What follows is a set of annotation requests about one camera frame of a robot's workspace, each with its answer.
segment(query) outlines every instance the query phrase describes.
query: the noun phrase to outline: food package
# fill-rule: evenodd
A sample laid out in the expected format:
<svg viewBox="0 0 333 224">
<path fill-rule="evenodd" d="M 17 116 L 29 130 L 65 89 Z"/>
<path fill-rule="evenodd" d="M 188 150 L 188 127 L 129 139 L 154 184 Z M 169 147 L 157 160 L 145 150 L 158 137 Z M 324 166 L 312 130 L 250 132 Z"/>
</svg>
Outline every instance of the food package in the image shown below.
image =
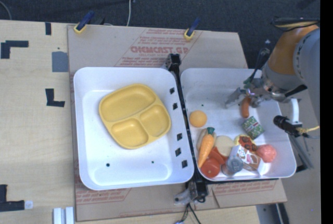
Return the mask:
<svg viewBox="0 0 333 224">
<path fill-rule="evenodd" d="M 266 163 L 256 154 L 242 147 L 241 145 L 234 146 L 230 156 L 236 155 L 243 162 L 243 168 L 248 171 L 257 171 L 263 175 L 266 170 Z"/>
<path fill-rule="evenodd" d="M 263 127 L 253 116 L 248 118 L 241 126 L 253 140 L 264 132 Z"/>
</svg>

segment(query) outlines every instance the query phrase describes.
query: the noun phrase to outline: green food package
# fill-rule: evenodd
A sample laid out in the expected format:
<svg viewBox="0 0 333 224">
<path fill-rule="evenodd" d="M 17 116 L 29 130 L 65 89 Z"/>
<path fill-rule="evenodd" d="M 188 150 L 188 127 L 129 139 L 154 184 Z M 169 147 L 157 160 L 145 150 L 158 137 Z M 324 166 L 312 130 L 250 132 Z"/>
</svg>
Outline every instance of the green food package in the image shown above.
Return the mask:
<svg viewBox="0 0 333 224">
<path fill-rule="evenodd" d="M 264 132 L 263 127 L 253 116 L 248 118 L 241 126 L 253 140 Z"/>
</svg>

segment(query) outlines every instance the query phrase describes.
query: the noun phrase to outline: clamp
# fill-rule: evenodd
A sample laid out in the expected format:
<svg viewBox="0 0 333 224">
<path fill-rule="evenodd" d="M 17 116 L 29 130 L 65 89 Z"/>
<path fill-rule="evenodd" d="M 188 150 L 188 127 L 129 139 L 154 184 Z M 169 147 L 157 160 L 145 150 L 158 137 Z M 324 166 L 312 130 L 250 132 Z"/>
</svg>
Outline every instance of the clamp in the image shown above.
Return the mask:
<svg viewBox="0 0 333 224">
<path fill-rule="evenodd" d="M 74 27 L 74 31 L 77 33 L 77 34 L 80 34 L 82 33 L 86 27 L 87 27 L 87 24 L 90 23 L 91 19 L 95 16 L 95 12 L 94 11 L 89 11 L 84 17 L 83 19 L 75 25 Z"/>
<path fill-rule="evenodd" d="M 199 22 L 200 22 L 200 19 L 196 18 L 196 20 L 193 22 L 193 24 L 185 31 L 184 38 L 186 40 L 189 41 L 192 39 L 192 37 L 194 36 L 194 30 L 198 26 Z"/>
</svg>

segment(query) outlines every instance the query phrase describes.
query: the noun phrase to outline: pink toy food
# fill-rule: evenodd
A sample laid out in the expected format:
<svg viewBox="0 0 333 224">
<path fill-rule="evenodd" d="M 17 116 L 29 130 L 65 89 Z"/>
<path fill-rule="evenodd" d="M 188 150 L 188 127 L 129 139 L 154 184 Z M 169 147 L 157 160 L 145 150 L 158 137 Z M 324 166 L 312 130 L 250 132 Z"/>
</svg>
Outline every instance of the pink toy food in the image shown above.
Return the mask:
<svg viewBox="0 0 333 224">
<path fill-rule="evenodd" d="M 270 163 L 276 157 L 276 149 L 270 144 L 259 145 L 256 154 L 262 158 L 265 163 Z"/>
</svg>

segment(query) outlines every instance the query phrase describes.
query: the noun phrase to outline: black tape marking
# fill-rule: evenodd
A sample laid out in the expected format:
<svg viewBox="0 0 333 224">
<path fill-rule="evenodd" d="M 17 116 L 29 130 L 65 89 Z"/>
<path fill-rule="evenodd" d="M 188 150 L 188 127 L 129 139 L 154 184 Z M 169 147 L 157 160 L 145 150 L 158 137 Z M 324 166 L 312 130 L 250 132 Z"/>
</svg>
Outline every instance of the black tape marking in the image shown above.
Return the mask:
<svg viewBox="0 0 333 224">
<path fill-rule="evenodd" d="M 6 41 L 1 43 L 1 56 L 0 59 L 10 58 L 10 48 L 11 47 L 29 47 L 29 41 Z"/>
<path fill-rule="evenodd" d="M 6 43 L 1 43 L 1 59 L 9 59 L 10 57 L 10 47 Z"/>
<path fill-rule="evenodd" d="M 299 3 L 297 3 L 296 7 L 298 7 L 299 9 L 305 9 L 314 1 L 316 0 L 302 0 Z"/>
<path fill-rule="evenodd" d="M 52 35 L 51 23 L 45 22 L 45 35 Z"/>
<path fill-rule="evenodd" d="M 7 201 L 7 185 L 0 185 L 0 212 L 18 211 L 25 209 L 24 200 L 20 201 Z"/>
<path fill-rule="evenodd" d="M 46 99 L 47 99 L 47 106 L 57 106 L 57 107 L 64 107 L 64 101 L 54 101 L 54 89 L 45 89 L 46 92 Z"/>
<path fill-rule="evenodd" d="M 52 72 L 68 72 L 67 53 L 52 52 Z"/>
<path fill-rule="evenodd" d="M 24 210 L 24 200 L 0 203 L 0 212 Z"/>
<path fill-rule="evenodd" d="M 6 195 L 7 195 L 7 185 L 1 184 L 0 185 L 0 203 L 7 201 Z"/>
<path fill-rule="evenodd" d="M 28 47 L 29 41 L 6 41 L 9 47 Z"/>
</svg>

